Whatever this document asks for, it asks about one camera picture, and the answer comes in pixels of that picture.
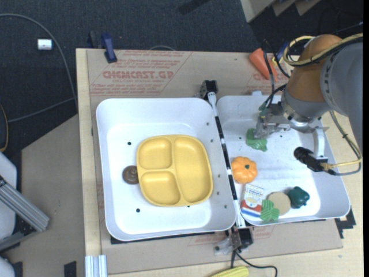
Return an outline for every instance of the blue clamp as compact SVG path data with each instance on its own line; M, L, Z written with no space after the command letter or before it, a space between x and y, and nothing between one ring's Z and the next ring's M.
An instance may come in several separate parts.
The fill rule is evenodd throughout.
M108 32L102 33L101 45L103 48L106 48L106 52L104 54L108 63L116 62L117 59L114 53L112 39Z

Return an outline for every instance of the toy pumpkin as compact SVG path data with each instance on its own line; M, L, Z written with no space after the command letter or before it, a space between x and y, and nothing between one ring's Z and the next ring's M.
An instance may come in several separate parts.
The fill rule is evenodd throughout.
M247 157L236 157L231 162L231 169L233 173L233 178L236 182L239 182L240 184L252 182L254 178L258 175L256 163Z

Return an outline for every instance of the yellow object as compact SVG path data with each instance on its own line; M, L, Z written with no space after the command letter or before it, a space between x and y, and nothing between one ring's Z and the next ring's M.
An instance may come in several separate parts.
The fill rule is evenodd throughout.
M256 163L247 157L236 157L231 162L231 169L233 173L233 178L236 182L239 182L240 184L252 182L254 178L258 175Z
M212 275L211 277L248 277L247 267L236 267Z
M213 192L213 177L204 145L185 135L144 140L137 149L137 173L144 197L158 206L198 204Z

